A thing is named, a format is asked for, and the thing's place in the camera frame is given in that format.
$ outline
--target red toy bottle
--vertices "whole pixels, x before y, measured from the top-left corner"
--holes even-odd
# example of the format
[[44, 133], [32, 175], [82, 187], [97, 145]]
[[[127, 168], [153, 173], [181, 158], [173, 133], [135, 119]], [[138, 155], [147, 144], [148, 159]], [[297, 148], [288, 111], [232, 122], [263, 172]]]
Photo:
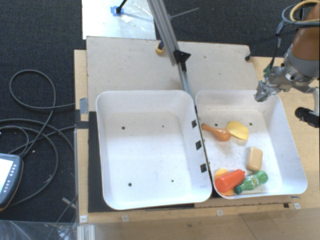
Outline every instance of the red toy bottle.
[[245, 179], [245, 172], [234, 170], [215, 179], [214, 184], [220, 193], [225, 193], [239, 185]]

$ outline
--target screen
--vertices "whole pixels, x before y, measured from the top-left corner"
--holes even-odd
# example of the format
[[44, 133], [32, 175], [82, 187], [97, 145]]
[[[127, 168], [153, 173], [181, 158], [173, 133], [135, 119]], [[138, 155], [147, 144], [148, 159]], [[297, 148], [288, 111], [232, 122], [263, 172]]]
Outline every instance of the screen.
[[0, 158], [0, 191], [6, 183], [6, 179], [13, 163], [13, 161]]

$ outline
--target black carpet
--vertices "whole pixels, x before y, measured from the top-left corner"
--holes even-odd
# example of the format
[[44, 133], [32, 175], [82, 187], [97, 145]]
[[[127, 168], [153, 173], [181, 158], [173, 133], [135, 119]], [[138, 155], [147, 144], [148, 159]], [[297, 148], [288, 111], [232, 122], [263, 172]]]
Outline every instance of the black carpet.
[[[245, 44], [250, 46], [252, 55], [269, 57], [273, 53], [274, 32], [281, 21], [282, 10], [300, 0], [164, 1], [171, 16], [200, 8], [172, 20], [178, 40]], [[288, 48], [294, 34], [293, 29], [284, 31], [279, 56]], [[56, 88], [56, 105], [74, 102], [75, 49], [85, 49], [81, 0], [0, 0], [0, 128], [13, 124], [39, 130], [39, 125], [3, 120], [23, 118], [45, 122], [50, 114], [49, 109], [26, 109], [11, 97], [10, 79], [21, 70], [33, 69], [48, 75]], [[24, 103], [52, 106], [50, 85], [37, 74], [19, 75], [12, 87]], [[58, 129], [73, 126], [74, 107], [55, 109], [49, 124]], [[25, 141], [25, 136], [17, 129], [1, 132], [0, 153], [8, 153]], [[73, 130], [65, 133], [73, 142]], [[62, 198], [72, 200], [75, 197], [72, 149], [61, 136], [50, 138], [59, 154], [54, 179], [34, 198], [1, 212], [0, 220], [54, 222], [67, 207]], [[21, 184], [12, 203], [36, 192], [50, 179], [56, 163], [54, 149], [40, 140], [24, 162]], [[73, 216], [74, 210], [69, 209], [61, 221], [69, 222]]]

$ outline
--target yellow cable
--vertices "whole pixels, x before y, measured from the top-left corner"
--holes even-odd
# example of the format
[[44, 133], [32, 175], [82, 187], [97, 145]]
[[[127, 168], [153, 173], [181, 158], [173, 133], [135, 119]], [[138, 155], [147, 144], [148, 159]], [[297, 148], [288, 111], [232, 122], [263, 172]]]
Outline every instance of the yellow cable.
[[303, 23], [309, 23], [309, 22], [319, 22], [319, 18], [318, 19], [311, 19], [311, 20], [296, 20], [294, 17], [295, 12], [297, 11], [297, 9], [299, 9], [301, 6], [307, 5], [307, 4], [319, 4], [320, 0], [304, 0], [300, 3], [298, 3], [295, 7], [292, 8], [291, 12], [290, 12], [290, 20], [292, 22], [303, 22]]

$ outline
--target bottle label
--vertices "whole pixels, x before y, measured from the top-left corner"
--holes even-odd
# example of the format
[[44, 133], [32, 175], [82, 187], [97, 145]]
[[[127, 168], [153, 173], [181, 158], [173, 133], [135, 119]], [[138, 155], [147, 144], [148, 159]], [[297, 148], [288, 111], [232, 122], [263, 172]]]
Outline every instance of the bottle label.
[[256, 187], [258, 187], [260, 185], [259, 184], [259, 180], [254, 175], [250, 175], [249, 178], [250, 178], [250, 180], [252, 182], [253, 188], [256, 188]]

